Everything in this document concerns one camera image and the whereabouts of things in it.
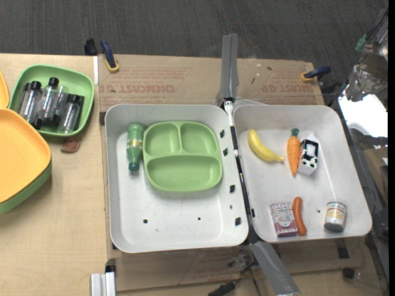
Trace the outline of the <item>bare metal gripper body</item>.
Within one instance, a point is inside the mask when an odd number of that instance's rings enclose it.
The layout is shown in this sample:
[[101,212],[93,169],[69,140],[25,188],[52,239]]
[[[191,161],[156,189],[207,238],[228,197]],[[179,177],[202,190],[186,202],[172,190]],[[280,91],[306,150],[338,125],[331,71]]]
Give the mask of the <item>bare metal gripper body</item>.
[[374,24],[366,32],[366,48],[379,56],[388,55],[388,8],[380,11]]

